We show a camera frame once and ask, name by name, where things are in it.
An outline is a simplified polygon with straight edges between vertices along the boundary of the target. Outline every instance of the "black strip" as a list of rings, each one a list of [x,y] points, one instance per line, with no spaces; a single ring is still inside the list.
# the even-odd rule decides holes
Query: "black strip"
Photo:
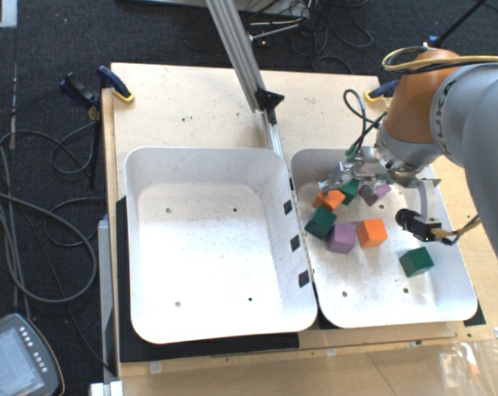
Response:
[[[463,322],[465,327],[470,327],[470,326],[480,326],[482,324],[487,324],[486,318],[483,316],[483,311],[482,307],[480,306],[480,301],[478,301],[478,308],[475,314],[470,317],[469,320],[465,320]]]

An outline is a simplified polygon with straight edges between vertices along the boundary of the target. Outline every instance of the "wooden board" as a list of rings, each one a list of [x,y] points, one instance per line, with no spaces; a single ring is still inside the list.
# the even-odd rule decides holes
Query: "wooden board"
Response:
[[[111,68],[136,95],[135,101],[130,105],[113,98],[109,90],[104,90],[102,95],[116,303],[115,202],[125,195],[123,166],[126,155],[132,149],[147,145],[257,148],[266,147],[268,143],[265,139],[264,122],[260,115],[250,111],[231,69],[142,64],[112,64]],[[346,89],[354,89],[362,95],[378,86],[376,77],[267,71],[262,72],[262,76],[267,89],[285,95],[284,102],[277,107],[276,112],[286,163],[289,163],[299,149],[348,148],[359,135],[361,122],[345,107],[343,93]],[[373,119],[379,116],[387,109],[387,103],[381,100],[369,106],[368,117]],[[373,142],[374,134],[370,134],[364,144],[371,145]],[[444,158],[437,160],[433,169],[436,177],[442,179],[440,190],[452,225],[455,228],[464,226],[468,217],[476,211],[472,206],[463,170]],[[244,361],[240,361],[243,365],[255,364],[251,370],[254,369],[257,375],[267,375],[270,370],[262,362],[291,362],[291,379],[297,369],[303,368],[304,361],[299,359],[315,356],[309,355],[311,353],[325,356],[327,351],[336,349],[340,355],[345,355],[402,349],[408,347],[409,342],[415,341],[422,341],[424,346],[432,346],[495,339],[494,328],[498,327],[498,264],[494,252],[482,227],[462,237],[459,244],[486,324],[468,328],[463,322],[423,323],[346,330],[321,330],[315,326],[300,333],[301,347],[298,351],[248,354],[236,358],[243,359]],[[233,357],[198,357],[162,363],[164,369],[175,372],[195,371],[198,383],[202,380],[202,370],[229,362],[226,359],[231,361]],[[331,370],[331,364],[323,365]],[[151,377],[151,367],[152,364],[147,362],[118,362],[118,375],[143,376],[143,379],[134,381],[142,389],[141,386],[146,385],[148,377]],[[186,384],[181,385],[182,389],[189,388]],[[168,388],[174,390],[174,384]]]

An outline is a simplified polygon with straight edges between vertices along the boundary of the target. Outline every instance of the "wooden table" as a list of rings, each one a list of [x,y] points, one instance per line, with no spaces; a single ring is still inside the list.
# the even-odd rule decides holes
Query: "wooden table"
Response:
[[[136,95],[134,102],[126,105],[114,98],[110,89],[102,93],[113,303],[117,314],[115,203],[125,196],[126,155],[147,145],[260,148],[268,147],[268,143],[261,115],[250,111],[232,69],[145,64],[112,64],[111,69]],[[361,121],[346,108],[343,93],[351,88],[362,95],[379,85],[376,77],[368,76],[264,71],[262,77],[267,89],[285,95],[276,113],[286,163],[299,149],[348,148],[359,136]],[[379,116],[387,106],[386,100],[370,105],[368,117]],[[373,143],[374,134],[370,134],[364,144]],[[442,179],[439,186],[451,224],[462,227],[476,213],[464,171],[445,158],[438,159],[433,169]],[[299,334],[298,350],[137,363],[117,360],[117,375],[124,381],[127,395],[332,394],[331,389],[343,387],[343,371],[356,380],[356,386],[348,388],[346,394],[381,389],[386,387],[386,377],[379,375],[372,353],[395,351],[400,356],[415,346],[444,353],[444,348],[452,345],[496,344],[496,257],[482,227],[464,235],[459,246],[485,324],[466,327],[460,321],[331,330],[314,326]]]

